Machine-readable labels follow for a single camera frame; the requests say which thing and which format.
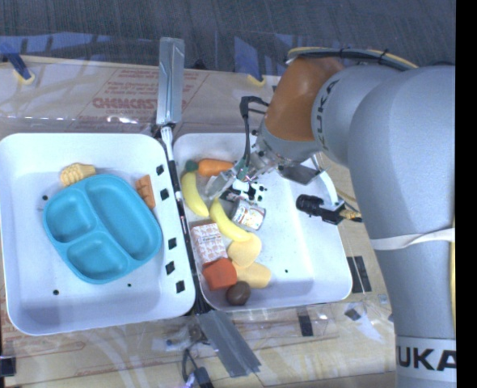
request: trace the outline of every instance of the white cable tie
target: white cable tie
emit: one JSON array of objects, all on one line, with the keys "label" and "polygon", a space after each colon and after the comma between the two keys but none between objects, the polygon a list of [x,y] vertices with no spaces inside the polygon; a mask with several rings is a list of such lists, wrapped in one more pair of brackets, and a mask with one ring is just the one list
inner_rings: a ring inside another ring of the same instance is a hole
[{"label": "white cable tie", "polygon": [[446,241],[455,242],[455,227],[433,231],[426,234],[407,234],[404,236],[370,239],[371,247],[375,250],[398,250],[411,246],[412,244]]}]

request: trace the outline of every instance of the white plastic object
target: white plastic object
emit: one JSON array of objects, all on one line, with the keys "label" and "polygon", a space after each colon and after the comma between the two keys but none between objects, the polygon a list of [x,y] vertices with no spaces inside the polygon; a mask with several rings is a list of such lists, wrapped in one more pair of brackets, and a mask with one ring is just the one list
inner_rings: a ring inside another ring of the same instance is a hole
[{"label": "white plastic object", "polygon": [[[89,162],[99,174],[118,175],[131,186],[150,175],[154,186],[162,248],[146,264],[104,285],[76,277],[44,230],[46,199],[63,189],[59,175],[72,162]],[[195,300],[167,158],[152,137],[17,133],[3,138],[0,233],[7,311],[23,333],[49,335],[174,318]]]},{"label": "white plastic object", "polygon": [[[183,135],[174,144],[178,168],[184,168],[189,159],[236,161],[243,156],[243,138],[242,133]],[[262,240],[262,251],[256,262],[271,270],[271,282],[264,289],[254,289],[245,306],[231,306],[226,301],[225,290],[209,290],[201,274],[201,261],[194,255],[207,302],[215,309],[231,311],[337,302],[347,297],[352,288],[352,275],[337,226],[323,222],[321,217],[309,217],[296,208],[300,194],[321,196],[323,181],[316,178],[304,186],[274,171],[261,176],[259,182],[267,191],[260,203],[266,208],[264,223],[255,232]],[[204,191],[204,184],[199,187]],[[187,218],[189,222],[200,220],[188,209]]]}]

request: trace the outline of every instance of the yellow banana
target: yellow banana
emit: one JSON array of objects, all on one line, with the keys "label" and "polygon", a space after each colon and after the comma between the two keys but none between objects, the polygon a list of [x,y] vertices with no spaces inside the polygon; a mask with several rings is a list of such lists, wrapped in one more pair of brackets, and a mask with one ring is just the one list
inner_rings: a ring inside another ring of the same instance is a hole
[{"label": "yellow banana", "polygon": [[235,225],[224,212],[218,197],[213,199],[209,208],[209,217],[213,222],[217,223],[219,231],[227,238],[231,238],[235,242],[245,242],[251,238],[251,234]]},{"label": "yellow banana", "polygon": [[184,202],[196,215],[208,217],[208,207],[197,191],[196,173],[185,172],[181,177],[181,192]]}]

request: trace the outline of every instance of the gray carpet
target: gray carpet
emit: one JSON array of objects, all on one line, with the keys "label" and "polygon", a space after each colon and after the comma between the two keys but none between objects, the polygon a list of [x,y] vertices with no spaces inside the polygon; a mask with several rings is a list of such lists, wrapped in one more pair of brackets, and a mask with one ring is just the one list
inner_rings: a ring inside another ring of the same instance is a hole
[{"label": "gray carpet", "polygon": [[172,36],[185,40],[187,67],[259,74],[281,74],[287,51],[301,45],[388,49],[430,65],[455,61],[455,8],[456,0],[0,0],[0,42],[157,65],[158,39]]}]

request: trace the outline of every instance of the blue divided bowl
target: blue divided bowl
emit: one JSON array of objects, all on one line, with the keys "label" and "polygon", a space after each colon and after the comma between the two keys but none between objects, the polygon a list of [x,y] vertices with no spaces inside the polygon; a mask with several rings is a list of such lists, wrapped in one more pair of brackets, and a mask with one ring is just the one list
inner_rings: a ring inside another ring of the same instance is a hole
[{"label": "blue divided bowl", "polygon": [[44,207],[43,223],[70,269],[95,284],[139,268],[163,244],[143,199],[115,175],[93,175],[60,191]]}]

